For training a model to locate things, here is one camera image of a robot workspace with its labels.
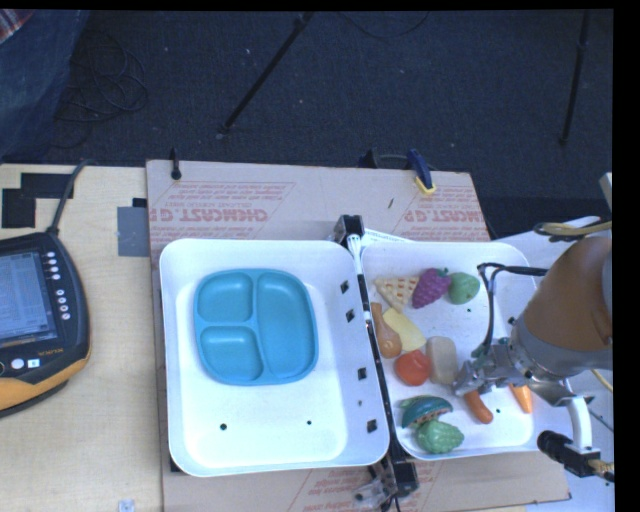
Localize black tripod leg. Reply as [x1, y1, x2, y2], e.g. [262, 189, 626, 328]
[218, 10, 317, 134]
[557, 10, 592, 147]

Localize white plastic tray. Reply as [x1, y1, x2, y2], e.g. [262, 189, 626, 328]
[158, 237, 392, 478]
[359, 240, 545, 462]

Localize thin black and white rod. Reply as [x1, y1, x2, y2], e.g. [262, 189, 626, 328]
[346, 232, 409, 474]

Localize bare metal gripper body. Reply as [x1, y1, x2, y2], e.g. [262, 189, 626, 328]
[478, 341, 533, 390]

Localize black cylinder on white bracket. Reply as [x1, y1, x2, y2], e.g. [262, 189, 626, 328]
[529, 379, 604, 479]

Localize red tomato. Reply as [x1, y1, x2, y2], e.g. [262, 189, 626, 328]
[393, 348, 433, 387]

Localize purple grapes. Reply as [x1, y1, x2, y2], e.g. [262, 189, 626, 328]
[410, 267, 453, 310]

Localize brown chicken drumstick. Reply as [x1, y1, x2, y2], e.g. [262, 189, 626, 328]
[369, 301, 403, 360]

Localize green toy lettuce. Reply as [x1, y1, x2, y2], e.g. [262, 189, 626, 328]
[415, 419, 465, 455]

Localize black block with thin wires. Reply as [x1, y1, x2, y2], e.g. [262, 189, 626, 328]
[333, 214, 364, 246]
[391, 459, 420, 497]

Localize yellow cheese wedge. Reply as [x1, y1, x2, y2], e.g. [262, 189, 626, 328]
[381, 306, 428, 353]

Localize brown cardboard board red print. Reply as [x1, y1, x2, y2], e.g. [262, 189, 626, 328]
[144, 159, 573, 512]

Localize green toy pepper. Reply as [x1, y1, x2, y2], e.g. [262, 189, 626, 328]
[446, 271, 482, 306]

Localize blue divided plate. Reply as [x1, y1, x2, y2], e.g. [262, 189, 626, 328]
[192, 268, 320, 387]

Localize beige bread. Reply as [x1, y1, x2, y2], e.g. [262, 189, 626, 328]
[425, 335, 460, 386]

